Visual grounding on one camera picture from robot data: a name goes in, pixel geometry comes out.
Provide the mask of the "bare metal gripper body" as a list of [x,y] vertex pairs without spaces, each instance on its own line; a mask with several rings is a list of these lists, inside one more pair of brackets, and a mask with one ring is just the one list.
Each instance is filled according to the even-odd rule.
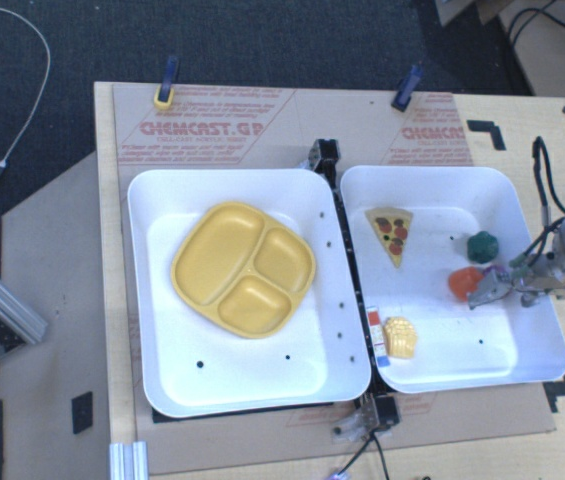
[[523,254],[510,261],[513,289],[565,299],[565,253]]

